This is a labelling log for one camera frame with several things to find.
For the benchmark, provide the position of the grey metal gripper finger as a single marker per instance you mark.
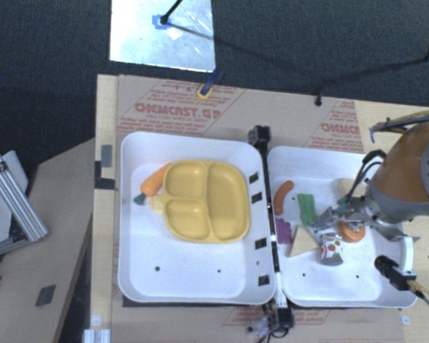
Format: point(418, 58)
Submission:
point(325, 218)
point(352, 224)

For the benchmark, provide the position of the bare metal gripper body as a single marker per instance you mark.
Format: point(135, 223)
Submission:
point(373, 217)

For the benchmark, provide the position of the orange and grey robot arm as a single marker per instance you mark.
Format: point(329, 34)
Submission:
point(403, 171)

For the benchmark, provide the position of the orange doughnut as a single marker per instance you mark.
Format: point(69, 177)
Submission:
point(352, 235)

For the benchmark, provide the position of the green beans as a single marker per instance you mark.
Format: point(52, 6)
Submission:
point(307, 208)

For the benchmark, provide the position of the tan pizza slice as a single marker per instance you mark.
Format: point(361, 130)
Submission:
point(302, 242)

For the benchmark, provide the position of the white can with tomato print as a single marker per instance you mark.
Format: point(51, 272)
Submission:
point(332, 251)

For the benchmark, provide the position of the beige bread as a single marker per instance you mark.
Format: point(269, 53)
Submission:
point(346, 186)

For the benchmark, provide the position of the purple grapes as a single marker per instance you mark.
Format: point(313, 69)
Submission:
point(283, 231)

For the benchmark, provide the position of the red sausage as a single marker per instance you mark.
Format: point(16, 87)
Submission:
point(282, 197)

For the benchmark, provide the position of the thin black and white rod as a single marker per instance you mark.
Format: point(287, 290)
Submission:
point(270, 214)

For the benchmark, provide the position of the white plastic tray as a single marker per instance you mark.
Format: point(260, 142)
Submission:
point(338, 283)
point(179, 266)

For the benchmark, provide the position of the yellow divided plate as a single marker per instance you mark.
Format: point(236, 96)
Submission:
point(212, 199)

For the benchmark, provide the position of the brown cardboard board red print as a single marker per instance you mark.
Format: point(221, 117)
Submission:
point(233, 106)

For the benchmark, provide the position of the pale yellow toy food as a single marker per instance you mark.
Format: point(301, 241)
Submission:
point(157, 204)

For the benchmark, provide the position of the orange carrot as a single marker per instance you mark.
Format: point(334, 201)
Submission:
point(155, 181)

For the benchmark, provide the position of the black cylinder on white bracket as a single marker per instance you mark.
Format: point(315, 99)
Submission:
point(393, 272)

